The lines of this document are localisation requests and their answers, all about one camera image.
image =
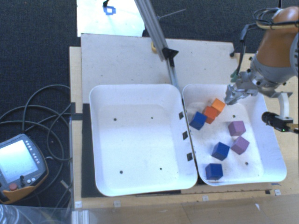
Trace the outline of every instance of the wooden table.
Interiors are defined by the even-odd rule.
[[[175,40],[168,40],[169,44],[175,44]],[[201,69],[208,69],[213,65],[213,60],[219,59],[222,61],[218,64],[219,73],[227,73],[224,71],[228,67],[232,69],[237,66],[238,54],[235,58],[227,58],[221,54],[221,51],[226,47],[229,51],[233,49],[232,44],[224,42],[203,42],[203,41],[188,41],[180,40],[182,46],[189,46],[190,44],[197,44],[202,47],[201,59],[205,61]],[[242,70],[249,67],[249,57],[252,54],[246,54]],[[188,56],[188,63],[198,62],[196,56]],[[81,63],[81,48],[70,47],[70,72],[71,72],[71,101],[76,104],[76,113],[82,113],[82,63]],[[290,97],[290,116],[294,118],[294,123],[298,123],[298,79],[293,77],[290,79],[285,87],[280,87],[285,91],[292,91],[293,95]],[[265,98],[268,110],[271,112],[279,113],[279,103],[277,99]],[[250,183],[243,185],[231,185],[210,187],[208,185],[195,186],[188,190],[182,190],[180,195],[167,195],[167,196],[118,196],[118,197],[81,197],[81,155],[82,155],[82,121],[73,120],[71,126],[72,138],[72,156],[73,156],[73,178],[74,178],[74,207],[76,209],[92,209],[92,208],[112,208],[115,201],[120,201],[122,207],[131,206],[146,206],[146,205],[161,205],[161,204],[180,204],[180,203],[193,203],[202,202],[208,196],[208,200],[233,200],[233,199],[252,199],[252,198],[269,198],[274,197],[274,189],[280,190],[281,195],[299,194],[299,163],[298,163],[298,135],[292,133],[280,133],[275,131],[278,143],[281,148],[282,155],[287,166],[287,177],[279,184],[271,183]],[[271,190],[270,194],[266,194],[265,190]]]

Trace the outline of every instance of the purple cube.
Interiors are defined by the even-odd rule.
[[[228,125],[230,136],[241,136],[246,132],[243,121],[233,121]]]
[[[215,145],[214,147],[212,156],[216,159],[223,161],[228,156],[228,152],[229,152],[229,146],[221,142],[218,142],[218,144]]]
[[[242,136],[240,136],[239,138],[237,138],[232,147],[231,150],[235,151],[237,154],[243,154],[245,152],[245,150],[247,149],[249,145],[249,142],[244,139]]]
[[[202,113],[196,112],[189,125],[197,130],[200,130],[205,124],[205,121],[206,116]]]

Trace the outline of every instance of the metal bracket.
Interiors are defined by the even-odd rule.
[[[89,211],[73,211],[71,213],[72,224],[89,224]]]
[[[172,50],[167,47],[164,47],[162,49],[163,55],[165,59],[169,59],[169,63],[171,67],[174,67],[174,61],[173,58],[177,55],[178,51],[177,50]]]

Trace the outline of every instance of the blue tape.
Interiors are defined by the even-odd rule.
[[[116,14],[116,9],[115,9],[115,7],[112,7],[112,6],[103,7],[103,10],[107,16]]]

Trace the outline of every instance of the orange cube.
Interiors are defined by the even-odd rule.
[[[215,110],[217,110],[217,115],[218,116],[222,110],[224,109],[225,103],[223,103],[222,101],[220,101],[219,99],[215,99],[214,102],[212,103],[211,107],[214,108]]]
[[[207,106],[203,114],[206,116],[206,123],[211,124],[217,116],[217,110]]]

